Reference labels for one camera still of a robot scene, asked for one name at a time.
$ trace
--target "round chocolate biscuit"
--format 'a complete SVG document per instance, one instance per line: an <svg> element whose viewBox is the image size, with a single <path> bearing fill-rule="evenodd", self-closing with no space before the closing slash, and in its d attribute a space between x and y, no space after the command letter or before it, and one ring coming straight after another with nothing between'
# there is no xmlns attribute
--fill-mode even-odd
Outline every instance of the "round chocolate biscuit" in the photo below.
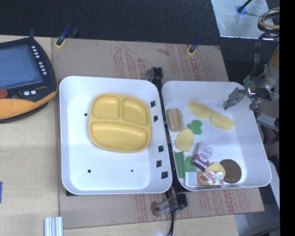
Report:
<svg viewBox="0 0 295 236"><path fill-rule="evenodd" d="M225 169L225 176L223 180L227 183L236 183L241 178L241 168L240 166L231 159L224 159L220 164Z"/></svg>

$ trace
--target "cardboard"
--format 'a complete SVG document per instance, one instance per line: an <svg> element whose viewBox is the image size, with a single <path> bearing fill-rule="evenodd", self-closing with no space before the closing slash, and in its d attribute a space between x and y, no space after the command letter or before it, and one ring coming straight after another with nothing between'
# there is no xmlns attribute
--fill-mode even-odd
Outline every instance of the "cardboard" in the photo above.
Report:
<svg viewBox="0 0 295 236"><path fill-rule="evenodd" d="M228 81L219 47L198 46L191 57L188 45L67 39L53 46L53 66L59 81L67 76L144 79L152 67L162 67L164 82ZM81 228L170 220L154 216L151 206L166 199L163 194L70 195L61 182L59 98L55 98L59 171L59 204L63 228ZM188 206L176 219L263 211L258 188L208 190L186 193Z"/></svg>

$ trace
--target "divided yellow plate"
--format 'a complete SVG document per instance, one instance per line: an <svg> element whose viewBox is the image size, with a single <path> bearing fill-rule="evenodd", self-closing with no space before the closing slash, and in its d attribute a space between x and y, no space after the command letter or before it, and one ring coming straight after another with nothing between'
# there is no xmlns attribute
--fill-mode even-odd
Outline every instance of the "divided yellow plate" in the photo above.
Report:
<svg viewBox="0 0 295 236"><path fill-rule="evenodd" d="M140 152L150 143L151 118L140 99L115 93L96 96L88 115L93 143L116 152Z"/></svg>

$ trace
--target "black floor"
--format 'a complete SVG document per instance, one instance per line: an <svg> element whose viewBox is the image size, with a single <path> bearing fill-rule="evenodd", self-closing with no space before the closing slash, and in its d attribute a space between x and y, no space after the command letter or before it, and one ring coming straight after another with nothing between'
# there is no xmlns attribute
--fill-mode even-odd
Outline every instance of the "black floor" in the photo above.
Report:
<svg viewBox="0 0 295 236"><path fill-rule="evenodd" d="M268 8L280 0L266 0ZM255 40L220 37L211 0L0 0L0 34L56 37L70 24L79 38L221 47L230 81L242 83L253 66ZM278 43L261 46L263 70Z"/></svg>

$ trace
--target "light wood surface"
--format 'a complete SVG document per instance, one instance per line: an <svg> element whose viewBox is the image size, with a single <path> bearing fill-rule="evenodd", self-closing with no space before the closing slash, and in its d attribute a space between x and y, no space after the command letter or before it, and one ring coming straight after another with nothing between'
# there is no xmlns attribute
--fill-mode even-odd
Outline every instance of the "light wood surface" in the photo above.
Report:
<svg viewBox="0 0 295 236"><path fill-rule="evenodd" d="M2 36L0 42L22 36ZM52 60L51 38L35 38ZM45 217L59 216L54 101L25 119L0 124L0 236L41 236ZM65 236L165 236L170 221L64 230ZM233 215L176 220L174 234L238 235Z"/></svg>

